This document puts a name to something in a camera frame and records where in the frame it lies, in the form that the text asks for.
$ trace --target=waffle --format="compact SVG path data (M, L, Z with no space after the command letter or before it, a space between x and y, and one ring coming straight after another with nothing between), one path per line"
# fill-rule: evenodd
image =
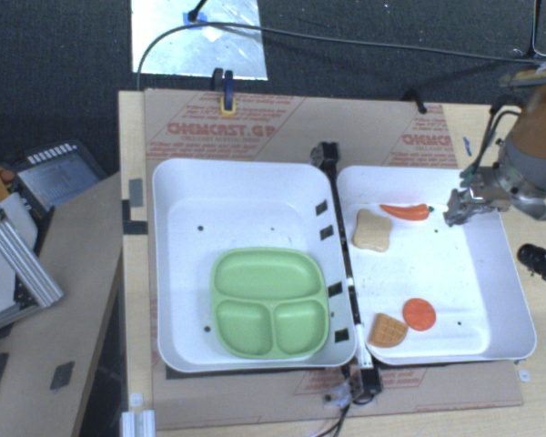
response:
M390 218L373 214L367 208L363 208L356 217L356 231L352 243L360 249L384 252L390 245L391 229Z
M368 341L374 346L392 348L404 340L408 330L409 327L404 322L380 313L374 318Z

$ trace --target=green plate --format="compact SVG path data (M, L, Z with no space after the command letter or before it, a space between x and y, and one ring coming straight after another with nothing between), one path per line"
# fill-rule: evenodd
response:
M215 262L212 318L224 347L244 358L308 356L326 342L326 284L318 264L293 249L232 249Z

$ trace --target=metal sheet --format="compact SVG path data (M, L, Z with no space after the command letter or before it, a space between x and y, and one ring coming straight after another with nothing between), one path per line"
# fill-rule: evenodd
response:
M187 24L187 13L200 0L131 0L132 67L163 32ZM208 0L198 20L259 25L257 0ZM142 73L212 76L216 67L232 69L235 78L267 80L263 41L257 31L215 27L188 29L162 40Z

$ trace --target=white tray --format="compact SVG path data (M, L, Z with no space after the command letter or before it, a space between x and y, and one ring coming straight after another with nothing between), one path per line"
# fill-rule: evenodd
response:
M356 337L331 188L323 173L309 165L175 158L157 167L153 190L158 345L170 367L185 372L307 368L351 359ZM319 213L323 203L327 210ZM333 235L321 239L320 231L328 228ZM303 251L319 264L327 286L342 284L342 292L328 299L329 336L319 351L297 359L252 360L219 343L212 328L210 271L223 252L246 247Z
M410 298L429 301L437 313L426 331L409 329L395 348L370 352L387 364L521 359L536 345L530 312L500 215L475 216L449 228L442 213L458 170L349 167L338 178L349 238L359 310L368 338L374 316L402 319ZM388 216L379 204L435 208L424 221ZM384 253L351 244L361 208L390 217L390 247Z

